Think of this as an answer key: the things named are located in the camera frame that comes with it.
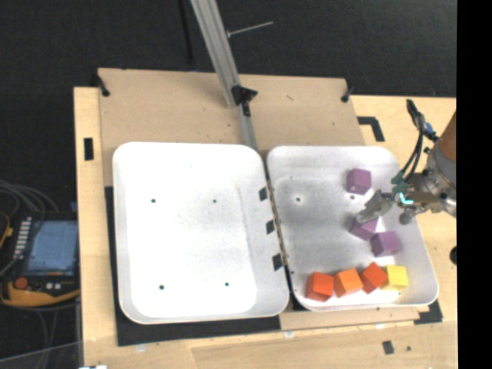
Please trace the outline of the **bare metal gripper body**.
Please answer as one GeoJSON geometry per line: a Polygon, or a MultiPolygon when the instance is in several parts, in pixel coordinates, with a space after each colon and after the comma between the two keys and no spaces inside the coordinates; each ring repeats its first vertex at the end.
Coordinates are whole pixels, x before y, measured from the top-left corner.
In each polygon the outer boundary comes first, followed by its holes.
{"type": "Polygon", "coordinates": [[[409,224],[417,215],[426,212],[445,212],[457,217],[456,184],[441,173],[423,170],[410,178],[399,173],[391,180],[397,205],[403,209],[399,222],[409,224]]]}

